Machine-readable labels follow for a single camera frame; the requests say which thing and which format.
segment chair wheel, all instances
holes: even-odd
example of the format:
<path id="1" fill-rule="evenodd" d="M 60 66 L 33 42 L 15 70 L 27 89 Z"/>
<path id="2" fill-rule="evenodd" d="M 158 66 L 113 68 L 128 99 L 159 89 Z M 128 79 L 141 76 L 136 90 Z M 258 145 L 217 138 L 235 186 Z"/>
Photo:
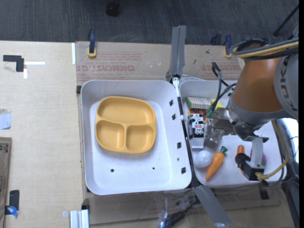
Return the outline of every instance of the chair wheel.
<path id="1" fill-rule="evenodd" d="M 119 14 L 119 4 L 115 2 L 109 2 L 106 6 L 106 13 L 109 16 L 117 16 Z"/>

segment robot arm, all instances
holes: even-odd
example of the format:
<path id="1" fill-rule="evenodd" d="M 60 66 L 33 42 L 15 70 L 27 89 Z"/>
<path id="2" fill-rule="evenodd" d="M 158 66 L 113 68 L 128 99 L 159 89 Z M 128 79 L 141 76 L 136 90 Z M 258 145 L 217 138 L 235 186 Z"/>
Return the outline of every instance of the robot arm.
<path id="1" fill-rule="evenodd" d="M 298 120 L 298 39 L 281 45 L 260 47 L 249 53 L 237 52 L 236 56 L 243 55 L 249 60 L 245 63 L 227 107 L 214 111 L 205 133 L 204 144 L 209 147 L 217 145 L 221 137 L 228 134 L 236 134 L 243 141 L 251 141 L 251 158 L 239 154 L 236 162 L 244 175 L 253 181 L 258 180 L 256 172 L 264 172 L 261 167 L 263 143 L 268 140 L 267 137 L 256 136 L 254 131 L 271 120 Z"/>

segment yellow plate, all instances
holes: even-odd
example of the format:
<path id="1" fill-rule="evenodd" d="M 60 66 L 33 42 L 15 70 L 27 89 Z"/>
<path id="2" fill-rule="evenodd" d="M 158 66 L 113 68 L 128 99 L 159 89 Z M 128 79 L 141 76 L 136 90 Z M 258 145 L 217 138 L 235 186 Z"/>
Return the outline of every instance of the yellow plate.
<path id="1" fill-rule="evenodd" d="M 96 109 L 95 137 L 104 149 L 143 153 L 152 148 L 156 135 L 156 119 L 146 101 L 108 96 Z"/>

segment toy carrot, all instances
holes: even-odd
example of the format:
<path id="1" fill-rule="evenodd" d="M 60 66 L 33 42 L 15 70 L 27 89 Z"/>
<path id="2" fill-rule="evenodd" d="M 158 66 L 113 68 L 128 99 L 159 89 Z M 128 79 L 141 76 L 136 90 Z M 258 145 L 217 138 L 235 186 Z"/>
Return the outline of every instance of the toy carrot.
<path id="1" fill-rule="evenodd" d="M 238 147 L 237 147 L 237 154 L 239 153 L 244 153 L 244 145 L 240 144 Z"/>
<path id="2" fill-rule="evenodd" d="M 215 152 L 212 156 L 212 162 L 208 166 L 207 173 L 206 173 L 206 180 L 208 180 L 214 173 L 215 171 L 220 167 L 220 165 L 224 161 L 224 153 L 228 149 L 224 146 L 221 147 L 220 151 Z"/>

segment metal bracket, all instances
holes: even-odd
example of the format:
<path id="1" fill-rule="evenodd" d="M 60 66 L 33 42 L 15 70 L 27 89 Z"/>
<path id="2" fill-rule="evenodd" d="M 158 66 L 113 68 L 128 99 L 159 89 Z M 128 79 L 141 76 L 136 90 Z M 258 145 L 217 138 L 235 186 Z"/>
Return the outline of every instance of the metal bracket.
<path id="1" fill-rule="evenodd" d="M 200 200 L 215 227 L 231 225 L 232 222 L 230 218 L 209 187 L 200 185 L 194 188 L 194 193 Z"/>
<path id="2" fill-rule="evenodd" d="M 70 228 L 89 228 L 89 210 L 70 211 Z"/>
<path id="3" fill-rule="evenodd" d="M 252 153 L 250 164 L 252 167 L 260 167 L 263 157 L 263 138 L 256 137 L 252 140 Z"/>
<path id="4" fill-rule="evenodd" d="M 185 40 L 186 26 L 173 27 L 170 68 L 166 75 L 168 81 L 174 76 L 180 78 L 182 75 L 182 68 L 185 65 Z"/>

